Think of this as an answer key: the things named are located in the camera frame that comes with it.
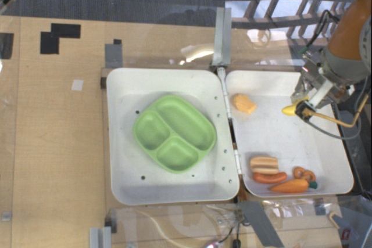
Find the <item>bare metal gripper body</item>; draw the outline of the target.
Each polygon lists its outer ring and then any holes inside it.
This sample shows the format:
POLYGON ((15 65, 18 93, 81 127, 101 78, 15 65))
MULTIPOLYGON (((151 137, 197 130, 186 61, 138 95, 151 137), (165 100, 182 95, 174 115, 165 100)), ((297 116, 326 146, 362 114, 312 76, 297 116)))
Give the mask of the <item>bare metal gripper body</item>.
POLYGON ((301 79, 314 88, 310 103, 341 103, 349 99, 353 84, 352 59, 322 49, 319 59, 308 58, 301 70, 301 79))

